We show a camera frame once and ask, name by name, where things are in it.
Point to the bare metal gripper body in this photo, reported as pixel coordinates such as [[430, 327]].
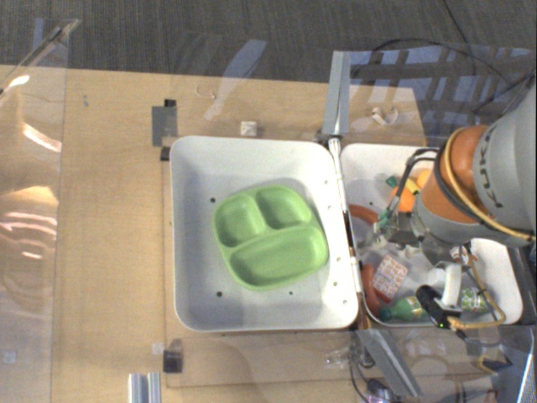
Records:
[[403, 230]]

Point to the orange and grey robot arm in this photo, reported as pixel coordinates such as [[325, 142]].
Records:
[[503, 158]]

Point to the orange carrot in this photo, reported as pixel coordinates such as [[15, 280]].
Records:
[[405, 202]]

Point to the red sausage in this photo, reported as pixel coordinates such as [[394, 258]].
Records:
[[363, 212], [371, 288]]

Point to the yellow banana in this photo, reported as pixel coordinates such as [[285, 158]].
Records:
[[413, 185]]

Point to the white carton with orange print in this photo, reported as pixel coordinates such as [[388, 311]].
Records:
[[390, 275]]

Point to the white plastic tray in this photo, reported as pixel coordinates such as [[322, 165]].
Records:
[[201, 170], [365, 162]]

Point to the green bottle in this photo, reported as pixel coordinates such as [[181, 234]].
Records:
[[405, 309]]

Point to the green and white can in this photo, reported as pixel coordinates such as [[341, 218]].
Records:
[[473, 300]]

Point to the green divided plate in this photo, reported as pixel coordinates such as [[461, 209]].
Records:
[[272, 258]]

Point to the small white cube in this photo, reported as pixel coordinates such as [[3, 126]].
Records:
[[248, 128]]

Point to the black cylinder on white bracket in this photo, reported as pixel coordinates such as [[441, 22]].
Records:
[[432, 302]]

